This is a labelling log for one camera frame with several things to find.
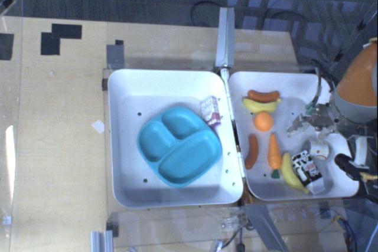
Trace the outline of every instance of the wooden table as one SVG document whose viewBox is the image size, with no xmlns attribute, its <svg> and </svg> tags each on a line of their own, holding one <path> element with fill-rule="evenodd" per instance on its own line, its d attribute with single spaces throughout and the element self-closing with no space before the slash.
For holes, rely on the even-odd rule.
<svg viewBox="0 0 378 252">
<path fill-rule="evenodd" d="M 6 17 L 1 22 L 11 27 L 19 25 L 20 19 Z M 82 38 L 61 39 L 60 55 L 41 55 L 41 33 L 51 32 L 53 23 L 82 25 Z M 24 18 L 14 32 L 15 41 L 22 43 L 22 48 L 15 43 L 14 52 L 22 52 L 22 61 L 10 250 L 89 251 L 90 233 L 104 231 L 107 220 L 105 137 L 92 126 L 104 121 L 106 45 L 123 40 L 130 66 L 212 64 L 217 29 Z M 291 40 L 285 33 L 238 30 L 236 61 L 248 60 L 261 68 L 271 62 L 296 68 Z M 0 63 L 0 68 L 12 70 L 10 64 L 17 62 Z M 9 73 L 9 79 L 16 76 Z M 129 211 L 129 215 L 134 222 L 143 220 L 138 212 Z M 161 222 L 161 217 L 155 225 L 151 222 L 153 232 L 160 230 Z M 193 229 L 208 230 L 204 222 L 191 222 Z M 336 228 L 328 230 L 324 236 L 329 238 L 329 251 L 336 251 L 343 245 L 343 236 Z M 308 240 L 317 243 L 314 226 L 304 232 L 306 236 L 288 231 L 283 237 L 299 250 L 307 247 Z M 146 246 L 141 240 L 137 249 L 209 251 L 211 242 Z M 265 251 L 255 231 L 246 235 L 245 244 L 247 250 Z"/>
</svg>

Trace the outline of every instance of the sausage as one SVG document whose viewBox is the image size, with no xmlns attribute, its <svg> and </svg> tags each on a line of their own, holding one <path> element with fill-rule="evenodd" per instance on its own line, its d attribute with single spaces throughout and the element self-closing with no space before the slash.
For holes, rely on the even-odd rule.
<svg viewBox="0 0 378 252">
<path fill-rule="evenodd" d="M 279 92 L 276 90 L 270 93 L 260 93 L 256 90 L 249 90 L 247 95 L 251 100 L 261 103 L 273 102 L 279 98 Z"/>
<path fill-rule="evenodd" d="M 246 169 L 251 169 L 256 163 L 256 160 L 258 159 L 259 143 L 255 135 L 250 135 L 248 137 L 248 141 L 249 141 L 249 151 L 248 151 L 247 157 L 244 160 L 244 166 L 246 167 Z"/>
</svg>

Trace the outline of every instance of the orange ball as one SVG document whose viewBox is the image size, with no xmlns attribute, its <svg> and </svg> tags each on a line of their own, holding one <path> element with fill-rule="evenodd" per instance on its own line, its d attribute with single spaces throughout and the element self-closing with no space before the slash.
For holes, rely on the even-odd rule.
<svg viewBox="0 0 378 252">
<path fill-rule="evenodd" d="M 260 112 L 255 116 L 253 124 L 257 130 L 267 132 L 273 126 L 273 118 L 268 112 Z"/>
</svg>

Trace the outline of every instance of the toy banana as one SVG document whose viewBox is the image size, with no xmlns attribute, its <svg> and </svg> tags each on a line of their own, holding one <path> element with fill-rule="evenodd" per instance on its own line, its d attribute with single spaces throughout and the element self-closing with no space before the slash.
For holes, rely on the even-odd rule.
<svg viewBox="0 0 378 252">
<path fill-rule="evenodd" d="M 302 185 L 299 178 L 295 175 L 295 172 L 293 171 L 291 166 L 291 158 L 288 153 L 285 153 L 282 157 L 281 172 L 286 183 L 291 188 L 302 190 L 306 194 L 308 193 L 309 190 Z"/>
<path fill-rule="evenodd" d="M 252 113 L 268 112 L 272 113 L 276 110 L 277 104 L 281 102 L 281 99 L 277 99 L 269 103 L 260 103 L 248 98 L 243 99 L 244 106 Z"/>
</svg>

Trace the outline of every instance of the blue plate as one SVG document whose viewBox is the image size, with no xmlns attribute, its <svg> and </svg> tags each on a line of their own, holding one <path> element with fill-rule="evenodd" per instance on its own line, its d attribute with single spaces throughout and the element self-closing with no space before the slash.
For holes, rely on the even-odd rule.
<svg viewBox="0 0 378 252">
<path fill-rule="evenodd" d="M 184 187 L 208 171 L 221 156 L 217 135 L 194 112 L 173 107 L 145 124 L 138 149 L 168 185 Z"/>
</svg>

